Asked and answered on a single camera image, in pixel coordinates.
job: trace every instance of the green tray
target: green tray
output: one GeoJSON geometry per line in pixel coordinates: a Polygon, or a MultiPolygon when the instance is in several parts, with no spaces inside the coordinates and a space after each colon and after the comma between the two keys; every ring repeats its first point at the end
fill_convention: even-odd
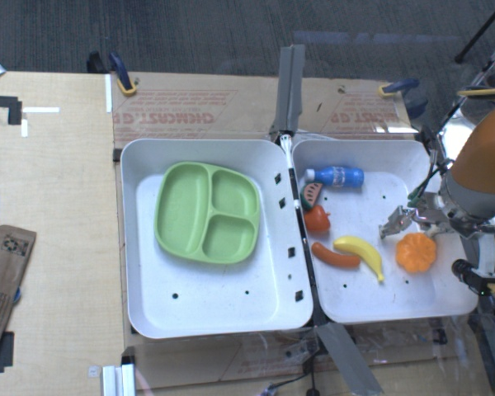
{"type": "Polygon", "coordinates": [[[154,233],[172,255],[199,262],[233,264],[257,243],[260,201],[241,173],[206,163],[172,165],[156,202],[154,233]]]}

